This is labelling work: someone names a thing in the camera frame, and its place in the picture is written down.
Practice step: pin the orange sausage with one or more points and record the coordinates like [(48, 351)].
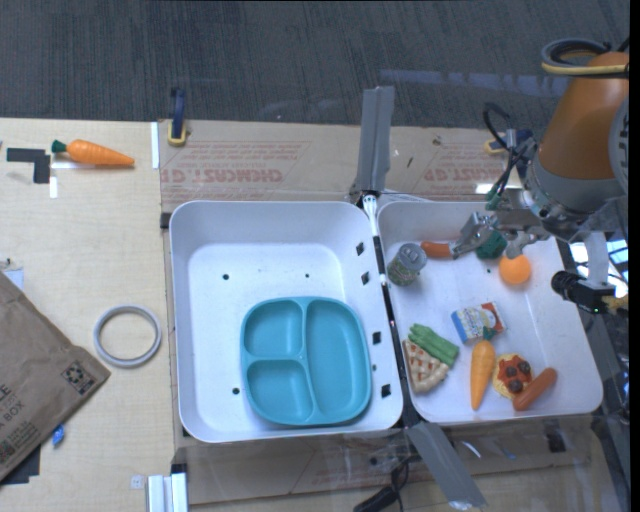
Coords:
[(436, 249), (536, 389)]

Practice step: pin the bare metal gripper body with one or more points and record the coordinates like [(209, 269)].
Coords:
[(520, 212)]

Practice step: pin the green broccoli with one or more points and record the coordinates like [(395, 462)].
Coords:
[(491, 246)]

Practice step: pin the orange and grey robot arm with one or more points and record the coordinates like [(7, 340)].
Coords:
[(580, 130)]

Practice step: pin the black cylinder on white bracket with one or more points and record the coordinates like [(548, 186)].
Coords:
[(575, 287)]

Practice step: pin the orange carrot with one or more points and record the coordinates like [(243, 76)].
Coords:
[(95, 153), (482, 370)]

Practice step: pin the green can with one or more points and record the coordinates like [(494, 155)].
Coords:
[(404, 267)]

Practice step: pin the spaghetti with meatballs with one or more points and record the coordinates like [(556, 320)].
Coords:
[(510, 382)]

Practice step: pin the pizza slice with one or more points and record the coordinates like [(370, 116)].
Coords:
[(424, 372)]

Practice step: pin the blue divided plate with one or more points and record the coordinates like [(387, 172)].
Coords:
[(330, 350)]

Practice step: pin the orange ball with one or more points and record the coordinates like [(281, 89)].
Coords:
[(515, 271)]

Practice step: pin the small white and blue carton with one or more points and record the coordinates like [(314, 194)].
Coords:
[(475, 322)]

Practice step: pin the brown cardboard board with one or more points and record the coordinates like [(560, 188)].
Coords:
[(280, 165)]

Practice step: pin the green asparagus bundle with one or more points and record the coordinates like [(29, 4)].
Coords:
[(434, 344)]

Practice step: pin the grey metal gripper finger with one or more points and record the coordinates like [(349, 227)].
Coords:
[(472, 232), (521, 244)]

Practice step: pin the white plastic tray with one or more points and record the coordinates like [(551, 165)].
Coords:
[(550, 340), (210, 325)]

